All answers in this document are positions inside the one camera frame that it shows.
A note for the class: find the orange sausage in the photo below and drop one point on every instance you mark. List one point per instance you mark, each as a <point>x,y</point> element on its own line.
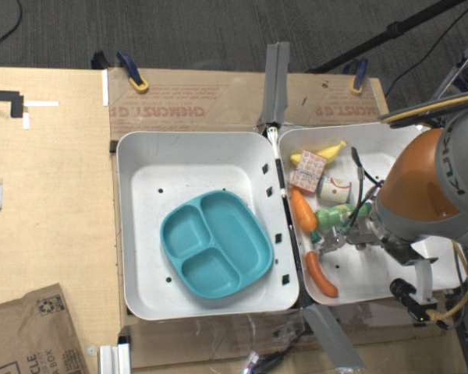
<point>320,275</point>

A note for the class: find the brown cardboard board, red print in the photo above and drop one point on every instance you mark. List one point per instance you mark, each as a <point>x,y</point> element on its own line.
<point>203,103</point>

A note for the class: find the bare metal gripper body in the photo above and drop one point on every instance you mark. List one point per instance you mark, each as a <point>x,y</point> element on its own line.
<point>368,237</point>

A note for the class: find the orange and white carton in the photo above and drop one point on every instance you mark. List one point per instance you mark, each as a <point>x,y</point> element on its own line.
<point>308,171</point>

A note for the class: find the yellow banana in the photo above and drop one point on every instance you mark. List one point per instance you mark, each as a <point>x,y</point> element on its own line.
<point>333,150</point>

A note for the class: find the orange carrot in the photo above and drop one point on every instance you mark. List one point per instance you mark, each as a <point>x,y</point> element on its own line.
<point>303,210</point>

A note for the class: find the brown paper bag with print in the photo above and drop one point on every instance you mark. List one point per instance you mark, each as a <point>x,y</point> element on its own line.
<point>27,333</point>

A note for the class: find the white and orange can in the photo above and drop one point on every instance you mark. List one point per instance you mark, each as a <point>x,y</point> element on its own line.
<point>335,190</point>

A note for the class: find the white plastic tray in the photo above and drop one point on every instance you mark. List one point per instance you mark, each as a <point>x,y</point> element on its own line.
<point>370,275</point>
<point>148,224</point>

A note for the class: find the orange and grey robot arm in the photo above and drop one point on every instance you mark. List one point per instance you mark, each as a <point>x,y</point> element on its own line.
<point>417,185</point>

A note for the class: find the green plastic bottle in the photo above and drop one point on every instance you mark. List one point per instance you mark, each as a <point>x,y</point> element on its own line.
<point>331,216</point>

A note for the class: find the blue divided plate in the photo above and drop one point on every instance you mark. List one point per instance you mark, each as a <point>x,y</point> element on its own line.
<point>222,228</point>

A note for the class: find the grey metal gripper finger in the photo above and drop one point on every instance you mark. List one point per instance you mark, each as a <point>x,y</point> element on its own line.
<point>341,235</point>
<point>327,244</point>

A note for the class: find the black cylinder on white bracket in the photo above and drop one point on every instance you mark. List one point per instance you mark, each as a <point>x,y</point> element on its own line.
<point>409,295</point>

